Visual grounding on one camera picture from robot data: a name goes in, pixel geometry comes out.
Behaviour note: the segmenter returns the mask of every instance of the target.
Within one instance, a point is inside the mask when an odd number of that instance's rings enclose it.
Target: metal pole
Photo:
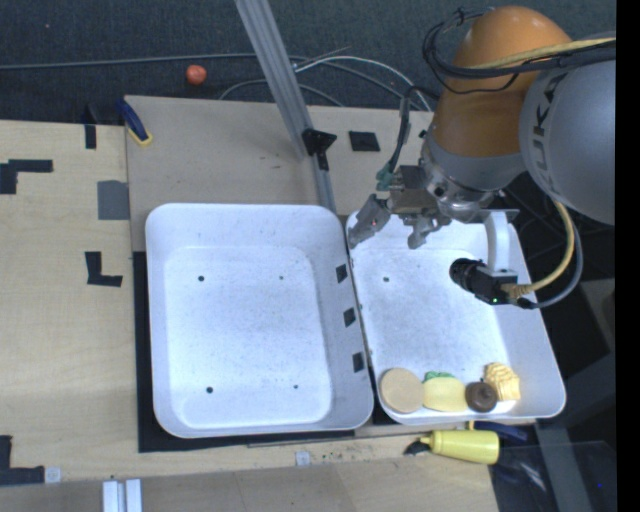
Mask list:
[[[302,133],[313,123],[287,55],[282,37],[267,0],[236,0],[236,6],[262,71],[269,84],[284,124],[299,158],[310,158],[320,204],[336,211],[328,171],[320,168],[315,157],[307,154]]]

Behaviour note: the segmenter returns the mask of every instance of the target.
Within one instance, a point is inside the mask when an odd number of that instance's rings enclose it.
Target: yellow cable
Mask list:
[[[569,216],[569,212],[565,208],[565,206],[554,200],[553,204],[560,212],[560,217],[562,217],[562,222],[564,224],[565,230],[567,232],[567,248],[564,252],[564,257],[562,261],[558,265],[558,267],[551,272],[547,277],[531,284],[504,284],[502,285],[502,290],[507,292],[512,299],[519,299],[523,295],[527,293],[534,292],[547,286],[548,284],[555,281],[569,266],[569,262],[571,261],[571,256],[573,256],[573,250],[575,247],[575,233],[573,232],[573,225],[571,223],[571,217]]]
[[[515,53],[507,57],[502,57],[501,59],[487,62],[485,64],[478,64],[477,66],[469,66],[467,69],[501,68],[504,66],[508,66],[509,64],[515,64],[516,62],[522,62],[525,60],[536,59],[540,57],[552,57],[553,55],[560,52],[569,51],[569,50],[578,50],[582,48],[587,48],[589,46],[596,46],[599,44],[608,43],[610,41],[615,41],[615,40],[616,40],[615,37],[604,37],[601,39],[585,39],[580,41],[572,41],[570,43],[553,44],[550,46],[543,46],[541,48],[536,48],[535,50]]]

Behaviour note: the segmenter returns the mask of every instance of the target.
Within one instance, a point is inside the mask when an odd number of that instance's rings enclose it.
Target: black tape mark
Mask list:
[[[349,132],[349,139],[354,151],[380,151],[378,138],[373,132]]]
[[[84,147],[86,149],[96,149],[98,147],[96,127],[93,124],[84,125]]]
[[[0,164],[0,194],[15,194],[18,174],[8,164]]]
[[[44,466],[11,468],[11,436],[0,436],[0,487],[3,485],[41,484]]]
[[[364,370],[364,354],[362,352],[356,352],[352,356],[353,358],[353,373],[358,373]]]
[[[338,278],[339,283],[341,283],[348,277],[346,264],[336,267],[336,277]]]
[[[103,276],[102,275],[102,253],[101,252],[85,252],[87,260],[87,270],[89,277],[87,284],[95,284],[99,286],[116,286],[122,285],[122,276]]]
[[[19,172],[53,172],[53,160],[9,160],[0,164],[0,194],[15,194]]]
[[[344,313],[344,326],[349,327],[353,322],[356,321],[356,312],[353,308],[347,309]]]

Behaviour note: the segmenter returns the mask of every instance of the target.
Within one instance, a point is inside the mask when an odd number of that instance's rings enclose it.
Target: black clip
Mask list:
[[[309,156],[316,155],[318,157],[318,165],[323,171],[329,170],[326,151],[337,138],[337,135],[320,132],[313,128],[307,128],[302,132],[302,140],[307,148],[307,153],[309,153]]]

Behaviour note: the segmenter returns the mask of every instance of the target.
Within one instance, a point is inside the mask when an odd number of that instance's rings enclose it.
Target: white tray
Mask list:
[[[355,224],[356,213],[349,217],[347,229]],[[519,282],[530,282],[511,225],[509,233],[510,268],[519,273]],[[392,216],[380,232],[350,251],[376,383],[388,369],[402,367],[421,380],[433,370],[468,384],[483,377],[485,365],[501,362],[520,376],[522,398],[499,402],[486,414],[424,407],[398,414],[383,403],[386,413],[405,425],[479,419],[520,422],[558,414],[565,389],[540,310],[490,306],[449,277],[457,258],[488,261],[484,226],[454,221],[415,250],[407,247],[410,234],[411,228]]]
[[[348,430],[373,409],[343,228],[319,206],[146,221],[154,411],[184,437]]]

